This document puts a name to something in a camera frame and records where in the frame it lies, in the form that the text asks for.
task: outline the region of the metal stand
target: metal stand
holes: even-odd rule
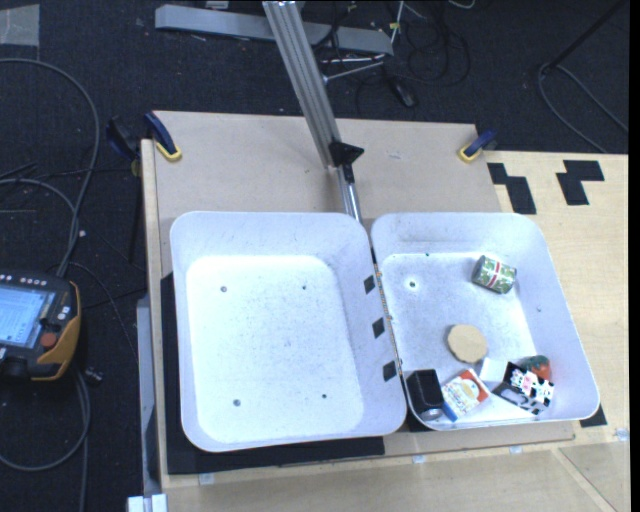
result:
[[[262,3],[322,164],[337,169],[345,212],[362,222],[351,164],[364,150],[344,144],[340,138],[325,80],[316,64],[295,4]]]
[[[212,11],[181,5],[163,5],[156,9],[156,29],[184,30],[202,34],[219,34],[273,41],[274,34],[263,16]],[[330,25],[302,23],[305,39],[316,45],[325,38]],[[391,39],[384,32],[361,28],[339,27],[340,48],[355,52],[393,55]]]

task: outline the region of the black tape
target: black tape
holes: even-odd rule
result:
[[[378,338],[384,332],[384,318],[378,318],[372,325],[373,335]]]
[[[598,406],[598,410],[593,414],[593,416],[580,420],[580,426],[582,428],[601,427],[602,425],[608,425],[607,418],[602,410],[602,404]]]
[[[506,185],[511,207],[516,213],[535,215],[536,205],[529,189],[529,183],[524,176],[509,176],[504,164],[489,164],[491,181],[495,185]]]
[[[595,160],[564,160],[567,172],[556,173],[564,199],[569,206],[587,205],[589,199],[583,181],[604,181],[600,164]]]
[[[368,294],[376,287],[376,280],[373,276],[369,276],[364,280],[364,291]]]
[[[398,370],[394,361],[389,361],[382,367],[382,377],[385,382],[393,379],[396,375],[398,375]]]

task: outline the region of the black carpet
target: black carpet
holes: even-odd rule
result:
[[[0,11],[33,3],[0,0]],[[154,11],[165,3],[44,0],[39,47],[0,44],[0,60],[39,59],[70,74],[93,99],[101,131],[120,115],[144,135],[142,115],[152,109],[300,115],[273,43],[156,31]],[[377,69],[330,82],[334,112],[336,117],[474,123],[479,132],[497,130],[496,149],[598,153],[552,113],[537,77],[543,63],[614,3],[477,0],[462,9],[448,2],[408,2],[426,20],[405,9],[396,54],[385,69],[404,77],[418,105],[401,105]],[[627,125],[629,4],[562,62]],[[398,2],[357,5],[345,25],[388,30],[398,8]],[[307,2],[303,17],[331,23],[346,6],[337,2],[334,12],[331,2]],[[5,28],[0,26],[0,42]],[[330,49],[318,55],[336,56]],[[345,67],[353,64],[333,64],[325,71]],[[565,73],[550,72],[544,90],[556,110],[598,146],[628,153],[628,134]],[[27,64],[0,64],[0,175],[34,162],[37,167],[12,177],[44,181],[74,200],[85,176],[75,171],[89,165],[93,130],[91,111],[68,80]],[[103,373],[102,383],[90,389],[87,510],[111,512],[124,510],[127,497],[142,491],[135,308],[146,277],[142,228],[136,231],[139,180],[104,139],[99,149],[99,171],[80,215],[83,236],[67,276],[80,287],[84,305],[87,332],[78,363]],[[65,251],[70,218],[68,207],[42,187],[0,186],[0,267],[54,269]],[[0,385],[0,453],[10,460],[54,460],[81,428],[70,375],[53,384]],[[81,469],[81,451],[43,473],[0,465],[0,510],[77,510]]]

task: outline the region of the metal pole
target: metal pole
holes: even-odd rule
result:
[[[262,5],[322,164],[336,169],[344,210],[360,222],[355,183],[347,181],[342,165],[333,161],[329,151],[332,142],[341,142],[342,139],[296,3],[262,2]]]

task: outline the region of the soda can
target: soda can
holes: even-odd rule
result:
[[[473,268],[471,280],[497,293],[507,293],[516,282],[516,269],[501,261],[481,256]]]

